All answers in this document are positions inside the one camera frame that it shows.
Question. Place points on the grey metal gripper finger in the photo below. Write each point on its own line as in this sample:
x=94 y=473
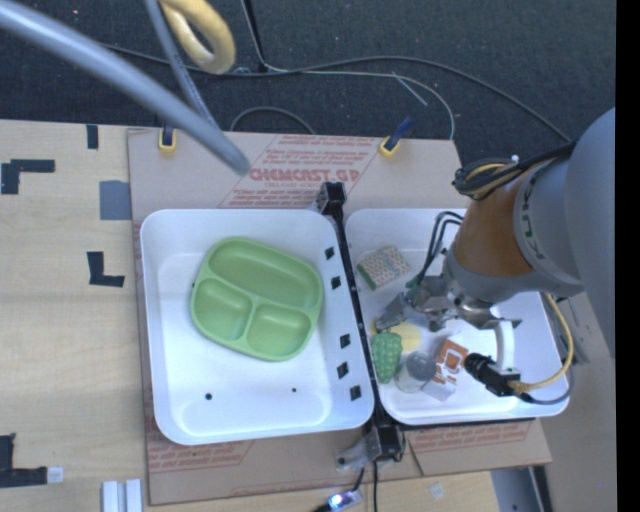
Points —
x=395 y=312
x=441 y=320

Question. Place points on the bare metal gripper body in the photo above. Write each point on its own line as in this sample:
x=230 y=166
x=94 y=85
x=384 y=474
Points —
x=437 y=295

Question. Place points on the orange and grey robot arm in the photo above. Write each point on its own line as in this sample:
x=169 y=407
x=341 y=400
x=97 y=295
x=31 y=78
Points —
x=575 y=225

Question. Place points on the yellow round toy food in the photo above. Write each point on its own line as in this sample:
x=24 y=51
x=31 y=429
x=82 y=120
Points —
x=410 y=336

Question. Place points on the green grapes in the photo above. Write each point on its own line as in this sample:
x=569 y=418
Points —
x=386 y=352

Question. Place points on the white and green patterned carton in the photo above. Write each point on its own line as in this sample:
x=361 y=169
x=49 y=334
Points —
x=384 y=265

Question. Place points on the orange and white carton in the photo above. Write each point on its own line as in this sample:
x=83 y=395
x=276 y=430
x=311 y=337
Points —
x=447 y=370

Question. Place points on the white plastic tray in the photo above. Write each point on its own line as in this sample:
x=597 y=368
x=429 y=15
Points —
x=240 y=400
x=470 y=407

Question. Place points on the green divided plate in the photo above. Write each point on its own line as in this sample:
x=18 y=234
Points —
x=257 y=300

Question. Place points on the brown cardboard board red print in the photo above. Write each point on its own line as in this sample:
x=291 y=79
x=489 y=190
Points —
x=200 y=180

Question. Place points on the black cylinder on white bracket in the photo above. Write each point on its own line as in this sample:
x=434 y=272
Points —
x=492 y=372

